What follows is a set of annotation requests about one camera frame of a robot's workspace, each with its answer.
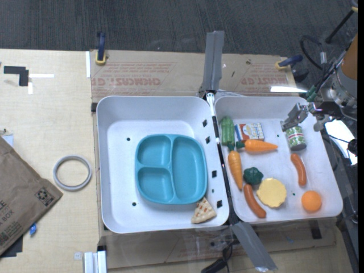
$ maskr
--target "qr code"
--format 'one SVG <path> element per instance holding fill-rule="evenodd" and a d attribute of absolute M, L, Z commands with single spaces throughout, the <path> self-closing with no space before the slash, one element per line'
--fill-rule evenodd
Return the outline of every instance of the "qr code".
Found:
<path fill-rule="evenodd" d="M 35 193 L 35 197 L 38 198 L 45 206 L 48 206 L 55 199 L 44 187 Z"/>
<path fill-rule="evenodd" d="M 4 245 L 6 241 L 9 239 L 9 237 L 6 235 L 6 233 L 0 234 L 0 246 Z"/>

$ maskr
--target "black tripod leg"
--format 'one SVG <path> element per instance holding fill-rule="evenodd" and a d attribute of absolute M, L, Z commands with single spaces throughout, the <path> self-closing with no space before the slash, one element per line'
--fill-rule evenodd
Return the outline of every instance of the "black tripod leg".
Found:
<path fill-rule="evenodd" d="M 353 15 L 354 11 L 350 10 L 349 13 L 344 17 L 344 19 L 340 22 L 340 24 L 335 28 L 335 30 L 325 39 L 326 43 L 331 43 L 332 38 L 339 31 L 339 29 L 344 25 L 344 23 Z"/>

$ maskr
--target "pizza slice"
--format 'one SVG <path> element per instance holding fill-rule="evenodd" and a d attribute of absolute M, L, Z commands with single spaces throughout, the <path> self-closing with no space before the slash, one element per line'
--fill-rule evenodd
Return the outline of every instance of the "pizza slice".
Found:
<path fill-rule="evenodd" d="M 212 208 L 211 204 L 204 197 L 197 203 L 195 208 L 195 213 L 191 218 L 191 223 L 199 224 L 200 222 L 210 220 L 215 216 L 216 216 L 215 210 Z"/>

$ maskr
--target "yellow round pastry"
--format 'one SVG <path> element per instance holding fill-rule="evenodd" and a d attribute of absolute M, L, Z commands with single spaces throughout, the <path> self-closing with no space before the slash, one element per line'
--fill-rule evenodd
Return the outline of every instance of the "yellow round pastry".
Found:
<path fill-rule="evenodd" d="M 287 190 L 281 181 L 268 178 L 261 182 L 257 196 L 263 204 L 277 208 L 286 200 Z"/>

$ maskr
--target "white plastic tub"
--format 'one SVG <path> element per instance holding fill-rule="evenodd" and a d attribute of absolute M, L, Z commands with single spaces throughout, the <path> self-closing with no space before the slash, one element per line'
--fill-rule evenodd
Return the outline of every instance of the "white plastic tub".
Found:
<path fill-rule="evenodd" d="M 198 97 L 110 96 L 97 106 L 100 151 L 101 210 L 105 226 L 115 233 L 212 228 L 229 215 L 212 116 Z M 135 152 L 153 134 L 180 134 L 203 146 L 208 187 L 205 197 L 217 216 L 192 224 L 196 204 L 158 204 L 143 198 L 135 182 Z"/>
<path fill-rule="evenodd" d="M 300 124 L 307 147 L 296 153 L 301 156 L 305 164 L 307 184 L 304 188 L 298 185 L 297 171 L 290 160 L 291 150 L 280 124 L 280 121 L 288 117 L 288 113 L 297 103 L 308 104 L 300 97 L 221 97 L 216 100 L 215 110 L 218 121 L 229 116 L 234 124 L 259 122 L 262 124 L 265 141 L 279 146 L 276 151 L 258 155 L 250 154 L 244 149 L 239 150 L 243 169 L 257 167 L 264 174 L 263 179 L 274 177 L 286 186 L 287 198 L 279 208 L 269 208 L 256 197 L 258 203 L 267 212 L 266 218 L 258 218 L 250 210 L 244 193 L 237 188 L 227 165 L 234 210 L 243 221 L 261 224 L 335 217 L 342 211 L 342 197 L 335 175 L 321 134 L 313 130 L 316 119 L 311 114 Z M 224 146 L 222 149 L 225 163 L 227 163 L 229 150 Z M 301 196 L 307 190 L 316 190 L 322 197 L 322 207 L 317 212 L 306 212 L 301 205 Z"/>

